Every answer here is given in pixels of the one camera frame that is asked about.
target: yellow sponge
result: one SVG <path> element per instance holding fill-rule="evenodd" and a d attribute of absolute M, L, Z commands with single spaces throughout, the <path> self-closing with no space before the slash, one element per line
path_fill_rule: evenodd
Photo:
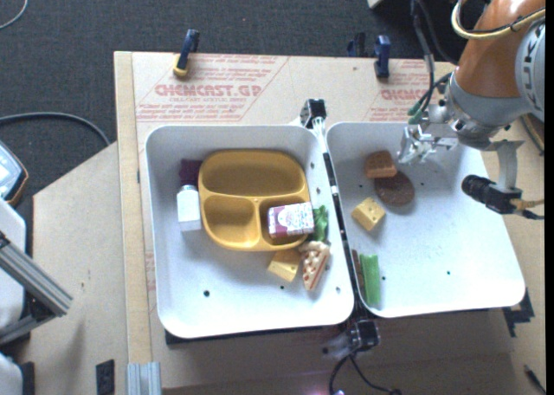
<path fill-rule="evenodd" d="M 267 270 L 280 276 L 283 280 L 291 282 L 296 276 L 299 265 L 300 253 L 298 250 L 279 250 L 269 263 Z"/>
<path fill-rule="evenodd" d="M 381 221 L 385 211 L 373 198 L 368 197 L 356 206 L 351 215 L 364 229 L 370 231 Z"/>

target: green object on floor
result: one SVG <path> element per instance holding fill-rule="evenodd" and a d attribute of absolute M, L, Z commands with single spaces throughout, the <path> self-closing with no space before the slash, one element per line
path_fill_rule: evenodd
<path fill-rule="evenodd" d="M 364 275 L 364 297 L 369 306 L 377 306 L 381 302 L 381 276 L 379 275 L 379 260 L 377 255 L 359 255 L 362 274 Z"/>
<path fill-rule="evenodd" d="M 313 209 L 313 241 L 323 242 L 326 238 L 327 225 L 329 224 L 329 218 L 327 216 L 327 209 L 324 205 Z"/>

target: yellow bowl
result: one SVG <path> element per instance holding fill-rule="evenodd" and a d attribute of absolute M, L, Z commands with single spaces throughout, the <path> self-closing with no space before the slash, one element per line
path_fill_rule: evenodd
<path fill-rule="evenodd" d="M 304 170 L 284 152 L 215 152 L 200 167 L 198 192 L 204 228 L 226 249 L 291 249 L 306 240 L 307 235 L 273 239 L 267 232 L 270 207 L 310 200 Z"/>

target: robotic arm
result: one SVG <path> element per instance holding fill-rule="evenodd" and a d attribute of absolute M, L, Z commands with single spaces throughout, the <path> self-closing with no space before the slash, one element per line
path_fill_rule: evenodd
<path fill-rule="evenodd" d="M 498 183 L 474 175 L 462 190 L 501 214 L 532 217 L 515 187 L 516 150 L 521 141 L 492 142 L 499 130 L 533 113 L 544 121 L 544 52 L 546 0 L 492 0 L 473 30 L 461 26 L 459 0 L 452 13 L 454 31 L 467 38 L 458 66 L 449 76 L 438 105 L 416 112 L 415 126 L 404 129 L 399 162 L 423 161 L 440 147 L 458 143 L 496 151 Z"/>

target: dark gray carpet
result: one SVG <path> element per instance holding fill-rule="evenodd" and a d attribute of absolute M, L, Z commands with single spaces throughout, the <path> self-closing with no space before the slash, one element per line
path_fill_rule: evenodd
<path fill-rule="evenodd" d="M 0 23 L 23 0 L 0 0 Z M 450 30 L 448 0 L 427 0 L 445 50 L 463 42 Z M 386 34 L 392 56 L 422 52 L 409 0 L 29 0 L 19 21 L 0 30 L 0 116 L 25 112 L 77 114 L 115 140 L 113 51 L 178 51 L 189 28 L 198 51 L 346 56 L 360 31 Z M 0 126 L 0 140 L 27 166 L 26 199 L 99 151 L 84 126 L 33 120 Z"/>

